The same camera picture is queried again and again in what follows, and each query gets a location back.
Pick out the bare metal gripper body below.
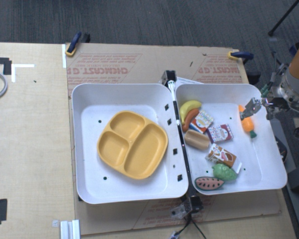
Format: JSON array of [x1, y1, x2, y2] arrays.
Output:
[[261, 84, 299, 120]]

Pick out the orange carrot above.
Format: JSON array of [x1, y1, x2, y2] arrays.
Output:
[[238, 105, 258, 139]]

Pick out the purple and white carton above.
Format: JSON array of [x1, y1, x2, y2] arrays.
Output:
[[206, 123, 234, 144]]

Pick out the white plastic tray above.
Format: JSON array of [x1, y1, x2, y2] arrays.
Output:
[[175, 83, 288, 196], [71, 83, 189, 205]]

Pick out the yellow and red carton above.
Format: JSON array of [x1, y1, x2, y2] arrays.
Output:
[[189, 110, 214, 134]]

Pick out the brown and white carton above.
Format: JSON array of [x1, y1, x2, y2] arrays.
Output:
[[205, 143, 243, 174]]

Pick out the orange-red sausage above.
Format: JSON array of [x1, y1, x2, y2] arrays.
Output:
[[181, 108, 200, 133]]

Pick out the tan hot dog bun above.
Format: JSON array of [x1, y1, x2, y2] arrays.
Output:
[[183, 129, 211, 151]]

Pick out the yellow banana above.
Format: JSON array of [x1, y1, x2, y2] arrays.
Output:
[[179, 100, 202, 125]]

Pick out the white paper sheet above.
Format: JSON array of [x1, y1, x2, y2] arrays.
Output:
[[175, 76, 205, 85]]

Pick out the green grapes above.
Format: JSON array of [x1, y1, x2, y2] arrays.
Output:
[[211, 163, 238, 182]]

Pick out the thin black and white rod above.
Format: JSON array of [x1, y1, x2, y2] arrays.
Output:
[[168, 80, 193, 199]]

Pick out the red watermelon slice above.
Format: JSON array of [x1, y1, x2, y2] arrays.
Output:
[[194, 176, 225, 191]]

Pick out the brown cardboard board red print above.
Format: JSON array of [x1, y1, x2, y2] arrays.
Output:
[[65, 42, 283, 236]]

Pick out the yellow divided plate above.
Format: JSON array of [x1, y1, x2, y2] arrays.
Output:
[[96, 110, 169, 180]]

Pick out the black block with thin wires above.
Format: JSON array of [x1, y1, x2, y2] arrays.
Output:
[[170, 195, 204, 220], [161, 70, 177, 86]]

